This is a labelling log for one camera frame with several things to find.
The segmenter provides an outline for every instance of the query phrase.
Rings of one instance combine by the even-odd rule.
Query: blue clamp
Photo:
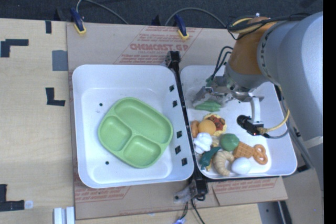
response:
[[[74,27],[77,30],[77,32],[80,35],[85,34],[86,33],[86,28],[83,24],[83,21],[82,21],[81,17],[79,16],[78,12],[76,11],[76,9],[71,8],[70,12],[71,12],[72,18],[74,19],[74,22],[75,22]]]
[[[183,21],[182,17],[178,14],[175,14],[174,19],[175,19],[175,22],[177,23],[178,28],[179,28],[177,30],[177,32],[182,37],[182,39],[187,39],[189,37],[189,34],[187,33],[187,30],[186,30],[186,27],[185,27],[185,24],[184,24],[184,21]]]

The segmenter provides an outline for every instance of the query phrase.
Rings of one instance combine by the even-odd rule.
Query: green toy vegetable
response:
[[[239,144],[239,138],[235,134],[224,134],[220,137],[219,143],[225,151],[233,151]]]
[[[195,106],[195,109],[197,109],[197,110],[205,110],[205,111],[209,111],[209,112],[219,111],[220,108],[221,108],[221,105],[218,104],[214,100],[207,100],[207,101],[203,102],[202,104],[198,104],[197,106]]]
[[[213,147],[211,150],[205,152],[201,159],[199,160],[199,164],[201,165],[201,170],[204,170],[206,166],[210,165],[211,158],[221,149],[220,146]]]

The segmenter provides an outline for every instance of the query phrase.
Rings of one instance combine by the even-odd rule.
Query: wooden table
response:
[[[32,209],[0,212],[1,223],[52,223],[54,208],[74,206],[68,72],[53,71],[52,51],[67,50],[66,23],[0,19],[0,40],[29,39],[0,58],[0,184],[7,200]],[[47,105],[46,88],[65,106]],[[261,223],[257,204],[199,209],[205,223]],[[174,223],[180,211],[76,223]],[[200,223],[189,210],[187,223]]]

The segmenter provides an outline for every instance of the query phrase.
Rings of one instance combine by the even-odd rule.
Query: yellow cable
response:
[[[235,22],[233,22],[231,24],[231,26],[236,26],[242,22],[245,22],[247,20],[252,20],[254,19],[253,17],[246,17],[246,18],[242,18],[242,19],[239,19],[239,20],[236,20]],[[270,24],[270,23],[274,23],[274,22],[269,22],[269,23],[262,23],[260,22],[260,24],[255,24],[253,26],[249,26],[249,25],[246,25],[246,27],[244,29],[241,29],[241,30],[236,30],[236,31],[231,31],[231,33],[234,33],[234,34],[243,34],[243,33],[247,33],[247,32],[251,32],[259,27],[261,27],[262,25],[267,25],[267,24]]]
[[[278,86],[280,92],[281,92],[281,95],[282,95],[282,88],[280,86]],[[261,133],[261,134],[265,134],[265,133],[268,133],[268,132],[271,132],[271,131],[274,131],[278,128],[280,128],[281,126],[283,126],[285,124],[285,122],[288,120],[288,117],[289,117],[289,109],[287,108],[287,113],[286,113],[286,116],[285,118],[283,119],[283,121],[281,121],[278,125],[274,126],[274,127],[271,127],[271,128],[263,128],[263,127],[259,127],[257,128],[257,130]]]

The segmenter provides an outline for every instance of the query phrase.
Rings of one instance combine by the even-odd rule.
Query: cardboard sheet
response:
[[[80,181],[72,72],[85,64],[160,65],[170,50],[180,51],[180,68],[214,65],[220,50],[234,46],[235,41],[223,29],[187,28],[190,37],[182,40],[175,27],[86,24],[86,28],[87,33],[81,36],[72,23],[67,24],[76,219],[182,210],[184,205],[174,203],[174,194],[185,188],[187,182],[91,189]],[[208,187],[205,201],[197,202],[200,208],[287,199],[281,177],[212,182]]]

